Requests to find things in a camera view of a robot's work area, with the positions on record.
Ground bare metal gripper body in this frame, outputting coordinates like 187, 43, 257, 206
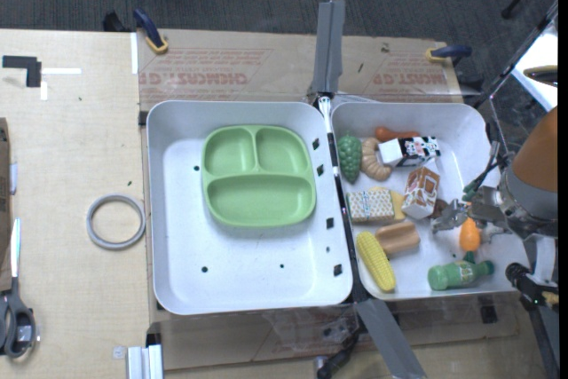
464, 185, 518, 237

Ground orange carrot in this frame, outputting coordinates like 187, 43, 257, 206
458, 217, 482, 265

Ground orange and white carton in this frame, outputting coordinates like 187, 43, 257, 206
400, 165, 442, 221

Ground hot dog in bun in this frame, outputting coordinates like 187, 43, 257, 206
374, 219, 422, 259

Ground green bottle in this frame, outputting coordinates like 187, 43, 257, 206
426, 259, 495, 292

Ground yellow cheese wedge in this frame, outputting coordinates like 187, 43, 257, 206
369, 186, 407, 222

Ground cow print milk carton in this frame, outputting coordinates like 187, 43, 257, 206
377, 135, 443, 169

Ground yellow patterned packet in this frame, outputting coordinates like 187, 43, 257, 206
345, 189, 396, 225

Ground yellow corn cob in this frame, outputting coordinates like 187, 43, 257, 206
355, 231, 398, 294

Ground white plastic tray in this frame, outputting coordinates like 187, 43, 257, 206
146, 99, 355, 317
329, 101, 534, 303

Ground tan croissant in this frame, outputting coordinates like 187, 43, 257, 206
359, 137, 394, 182

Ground orange drumstick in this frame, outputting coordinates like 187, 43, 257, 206
374, 126, 421, 144

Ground green grapes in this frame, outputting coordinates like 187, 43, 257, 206
336, 133, 363, 185

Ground green divided plate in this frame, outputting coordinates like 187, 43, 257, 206
201, 124, 318, 229

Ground brown cardboard board red print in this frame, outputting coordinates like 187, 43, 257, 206
136, 28, 519, 371

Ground grey tape roll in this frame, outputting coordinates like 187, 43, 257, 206
85, 193, 147, 251

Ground black cylinder on white bracket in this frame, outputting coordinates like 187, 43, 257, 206
505, 233, 559, 312

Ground grey handled scissors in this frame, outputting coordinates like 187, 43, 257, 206
0, 217, 38, 360

